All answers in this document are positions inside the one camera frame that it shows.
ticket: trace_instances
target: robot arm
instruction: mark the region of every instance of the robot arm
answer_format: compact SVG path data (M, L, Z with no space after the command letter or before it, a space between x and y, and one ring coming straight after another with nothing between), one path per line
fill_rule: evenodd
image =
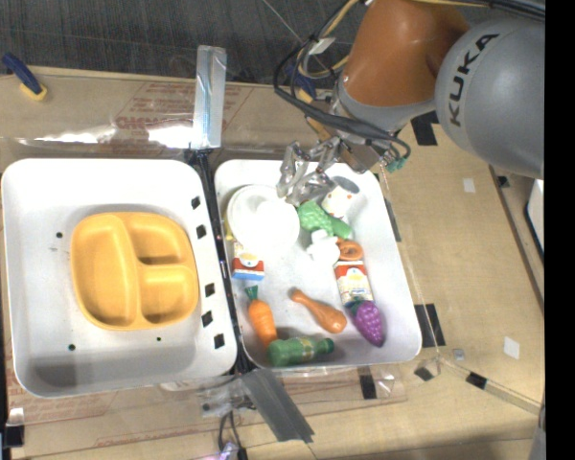
M332 67L309 70L346 12L368 6L352 51ZM470 28L459 6L509 12ZM509 172L543 179L545 9L519 0L348 0L277 68L275 91L323 125L334 142L365 170L380 161L401 168L410 148L398 134L416 116L436 111L445 133L460 148ZM279 86L293 60L290 92ZM302 101L296 73L334 78L323 111Z

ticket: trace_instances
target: purple grapes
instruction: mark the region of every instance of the purple grapes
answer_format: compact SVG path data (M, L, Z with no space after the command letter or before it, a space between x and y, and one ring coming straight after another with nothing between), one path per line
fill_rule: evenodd
M383 335L383 325L381 323L381 312L375 302L365 301L352 307L354 315L354 325L362 336L380 348L385 336Z

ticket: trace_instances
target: yellow plate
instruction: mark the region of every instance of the yellow plate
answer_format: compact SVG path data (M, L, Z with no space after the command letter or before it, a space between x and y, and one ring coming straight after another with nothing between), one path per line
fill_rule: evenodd
M181 226L152 213L102 213L73 232L80 309L104 329L133 331L187 318L198 302L196 261Z

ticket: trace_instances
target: toy bottle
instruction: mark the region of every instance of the toy bottle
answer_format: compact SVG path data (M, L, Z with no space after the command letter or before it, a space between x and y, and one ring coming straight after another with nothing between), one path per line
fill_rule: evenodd
M291 337L275 340L268 345L266 355L275 367L313 361L334 351L334 341L326 337L316 341L310 337Z

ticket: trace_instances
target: black tape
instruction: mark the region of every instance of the black tape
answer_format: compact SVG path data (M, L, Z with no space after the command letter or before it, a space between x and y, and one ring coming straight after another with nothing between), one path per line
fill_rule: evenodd
M24 446L24 432L23 425L8 425L4 430L3 447L5 449L15 449Z
M415 140L420 147L435 147L438 145L437 137L434 135L434 130L432 129L433 124L439 124L439 118L435 111L422 114L411 120Z
M434 304L429 303L425 307L424 305L415 305L415 313L420 323L420 329L422 330L422 347L433 348L434 346L445 346L445 338Z
M528 212L528 204L524 206L524 217L526 218L526 225L530 231L530 236L532 237L533 241L535 241L535 246L539 252L540 261L543 263L543 265L545 265L545 251L543 250L541 241L539 240L539 234L537 233L537 230L535 230L535 225L530 218L530 213Z
M509 184L509 179L506 175L499 175L496 177L496 182L498 182L499 188L509 188L511 184Z
M430 373L430 370L428 370L427 368L418 368L417 370L415 370L413 372L415 375L417 375L418 377L420 377L423 381L429 381L434 379L434 375L432 375L432 373Z
M375 388L375 381L371 375L370 370L360 371L358 369L358 374L360 376L360 389L362 390L362 398L365 401L370 401L377 398L377 388Z
M486 385L488 384L488 379L471 372L471 374L467 376L467 383L470 383L471 385L474 385L481 390L485 390Z

